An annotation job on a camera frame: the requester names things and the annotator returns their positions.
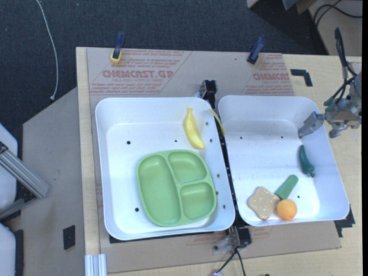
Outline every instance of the blue clamp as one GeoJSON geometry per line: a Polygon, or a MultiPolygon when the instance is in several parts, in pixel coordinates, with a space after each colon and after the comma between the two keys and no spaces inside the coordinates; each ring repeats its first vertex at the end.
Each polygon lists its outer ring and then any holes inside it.
{"type": "Polygon", "coordinates": [[[251,64],[255,64],[258,58],[258,53],[262,50],[263,46],[265,46],[266,40],[262,37],[258,38],[258,41],[255,45],[252,46],[251,53],[248,56],[247,61],[251,64]]]}
{"type": "Polygon", "coordinates": [[[116,45],[115,49],[111,52],[110,55],[110,61],[112,63],[119,63],[122,55],[122,47],[124,46],[125,41],[125,35],[123,32],[119,32],[117,39],[116,39],[116,45]]]}

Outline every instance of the black bracket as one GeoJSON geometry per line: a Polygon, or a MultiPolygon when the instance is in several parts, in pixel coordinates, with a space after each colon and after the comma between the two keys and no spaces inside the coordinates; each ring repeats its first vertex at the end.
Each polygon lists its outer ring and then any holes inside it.
{"type": "Polygon", "coordinates": [[[292,73],[293,76],[303,76],[304,77],[304,82],[308,87],[313,86],[311,76],[309,75],[309,73],[306,70],[291,69],[290,72],[292,73]]]}
{"type": "Polygon", "coordinates": [[[246,227],[237,227],[237,235],[239,237],[239,243],[241,246],[248,246],[252,243],[251,232],[249,228],[246,227]]]}
{"type": "Polygon", "coordinates": [[[64,250],[75,245],[75,225],[63,230],[64,250]]]}
{"type": "Polygon", "coordinates": [[[214,95],[217,92],[217,86],[215,80],[204,80],[200,87],[200,97],[204,100],[207,100],[212,109],[215,108],[215,98],[214,95]]]}
{"type": "Polygon", "coordinates": [[[24,232],[18,230],[13,232],[16,237],[16,272],[15,276],[23,276],[24,270],[24,232]]]}
{"type": "Polygon", "coordinates": [[[336,230],[338,231],[339,237],[343,237],[343,228],[351,228],[353,224],[355,224],[355,220],[350,207],[349,213],[347,214],[345,219],[335,221],[335,226],[336,230]]]}

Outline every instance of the green toy pepper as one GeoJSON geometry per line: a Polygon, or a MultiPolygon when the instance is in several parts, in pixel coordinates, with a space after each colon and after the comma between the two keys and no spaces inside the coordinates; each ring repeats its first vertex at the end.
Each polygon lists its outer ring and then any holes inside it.
{"type": "Polygon", "coordinates": [[[316,174],[313,172],[315,167],[310,163],[308,158],[306,157],[304,145],[299,146],[299,162],[304,174],[309,174],[311,177],[314,177],[316,174]]]}

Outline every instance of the dark gray carpet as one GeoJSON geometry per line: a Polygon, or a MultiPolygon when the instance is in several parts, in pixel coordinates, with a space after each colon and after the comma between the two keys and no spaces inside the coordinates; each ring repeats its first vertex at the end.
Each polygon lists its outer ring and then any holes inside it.
{"type": "MultiPolygon", "coordinates": [[[[76,47],[263,51],[326,54],[306,11],[281,0],[40,0],[59,57],[56,99],[76,86],[76,47]]],[[[22,124],[46,108],[55,88],[55,58],[35,0],[0,0],[0,123],[18,140],[22,124]]]]}

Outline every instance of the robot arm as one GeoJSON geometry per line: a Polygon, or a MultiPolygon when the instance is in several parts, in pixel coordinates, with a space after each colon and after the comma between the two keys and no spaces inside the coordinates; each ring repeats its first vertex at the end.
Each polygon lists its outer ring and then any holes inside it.
{"type": "Polygon", "coordinates": [[[362,72],[347,80],[349,66],[345,58],[344,45],[339,28],[335,30],[336,48],[343,67],[344,83],[336,93],[325,101],[325,113],[312,114],[304,121],[303,127],[298,130],[299,138],[313,133],[326,121],[332,126],[330,138],[340,136],[342,130],[356,129],[362,123],[362,72]],[[343,98],[347,86],[350,85],[349,94],[343,98]]]}

